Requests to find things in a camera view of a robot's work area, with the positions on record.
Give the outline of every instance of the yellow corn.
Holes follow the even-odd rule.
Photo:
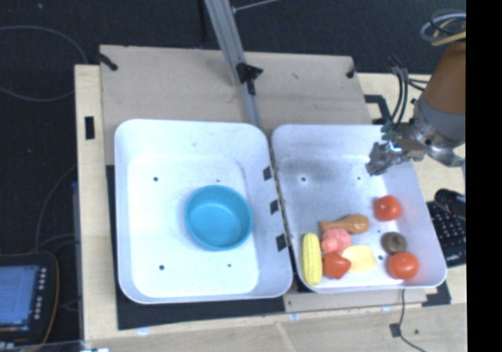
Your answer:
[[[304,279],[309,285],[316,285],[322,279],[322,255],[319,237],[308,232],[304,235],[302,244],[302,260]]]

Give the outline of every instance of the black fabric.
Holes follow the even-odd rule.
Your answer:
[[[263,0],[230,0],[239,7]],[[467,0],[280,0],[238,12],[246,51],[350,55],[360,71],[388,71],[396,54],[411,72],[431,73],[442,54],[419,30],[437,9],[466,9]],[[0,29],[33,25],[59,31],[90,64],[99,46],[147,45],[217,49],[201,0],[0,0]],[[72,233],[76,173],[73,66],[78,50],[42,31],[0,30],[0,87],[53,103],[0,92],[0,252],[29,252],[40,240]],[[259,78],[256,89],[259,91]],[[54,185],[59,183],[50,195]],[[75,246],[63,238],[44,246],[60,262],[61,305],[49,341],[78,339]]]
[[[163,303],[143,305],[129,299],[120,289],[117,280],[115,233],[115,167],[107,166],[110,227],[115,266],[115,291],[117,296],[118,328],[139,328],[182,321],[236,318],[242,316],[284,313],[282,297],[270,299],[231,300],[203,303]]]

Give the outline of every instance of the black keyboard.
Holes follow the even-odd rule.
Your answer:
[[[465,219],[447,212],[433,201],[428,202],[427,206],[445,256],[446,266],[465,264],[467,262]]]

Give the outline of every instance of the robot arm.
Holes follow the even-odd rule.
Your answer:
[[[465,38],[465,26],[462,33],[448,38]],[[373,145],[369,174],[380,175],[410,159],[420,161],[426,154],[449,167],[464,165],[453,149],[465,143],[465,69],[466,42],[452,42],[415,103],[413,117],[394,125],[382,143]]]

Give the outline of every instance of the white tray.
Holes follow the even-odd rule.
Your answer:
[[[253,233],[236,249],[205,250],[184,226],[186,200],[210,184],[236,190],[253,210]],[[291,286],[289,252],[277,242],[285,228],[269,147],[256,127],[124,122],[115,133],[115,191],[118,279],[131,300],[271,298]]]
[[[352,244],[368,245],[376,258],[372,270],[347,273],[340,280],[323,277],[314,292],[330,293],[389,288],[429,288],[446,278],[446,263],[431,222],[412,162],[396,165],[381,176],[370,176],[365,167],[373,143],[381,139],[376,125],[284,125],[272,134],[272,149],[284,213],[300,279],[301,239],[307,232],[321,235],[319,221],[337,220],[347,214],[369,217],[370,229],[352,235]],[[393,194],[404,208],[403,216],[383,223],[374,218],[373,203]],[[417,276],[403,281],[387,273],[387,253],[381,236],[397,231],[405,236],[408,250],[417,255]]]

